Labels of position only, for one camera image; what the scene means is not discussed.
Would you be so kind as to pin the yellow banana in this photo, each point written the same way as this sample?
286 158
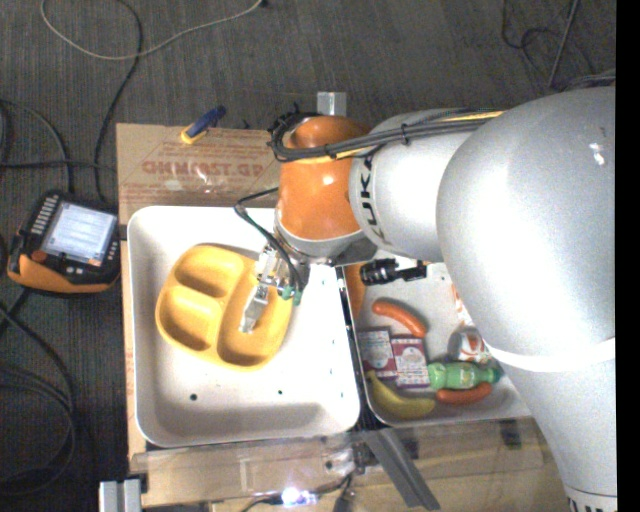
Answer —
397 404

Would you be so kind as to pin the purple and white carton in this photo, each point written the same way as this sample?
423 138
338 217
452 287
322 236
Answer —
376 352
410 362

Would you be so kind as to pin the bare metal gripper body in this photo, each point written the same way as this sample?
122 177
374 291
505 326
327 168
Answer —
274 267

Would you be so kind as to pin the yellow divided plate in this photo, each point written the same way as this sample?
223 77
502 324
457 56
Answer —
200 310

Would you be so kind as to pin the black cylinder on white bracket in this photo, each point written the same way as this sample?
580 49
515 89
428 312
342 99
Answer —
382 272

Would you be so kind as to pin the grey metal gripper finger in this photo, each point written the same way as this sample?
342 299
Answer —
248 320
262 298

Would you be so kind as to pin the green plastic bottle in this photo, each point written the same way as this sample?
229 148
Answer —
457 376

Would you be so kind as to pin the orange and white packet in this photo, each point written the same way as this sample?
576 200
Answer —
461 305

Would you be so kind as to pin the brown cardboard board, red print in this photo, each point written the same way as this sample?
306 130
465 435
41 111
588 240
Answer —
200 167

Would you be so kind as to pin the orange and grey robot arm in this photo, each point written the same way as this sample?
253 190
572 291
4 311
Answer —
525 225

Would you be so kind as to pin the orange toy sausage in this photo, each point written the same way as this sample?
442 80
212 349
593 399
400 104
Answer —
400 316
465 394

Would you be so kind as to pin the orange and white can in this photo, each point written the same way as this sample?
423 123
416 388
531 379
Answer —
469 346

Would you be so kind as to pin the white plastic tray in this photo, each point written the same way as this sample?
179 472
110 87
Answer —
240 400
440 310

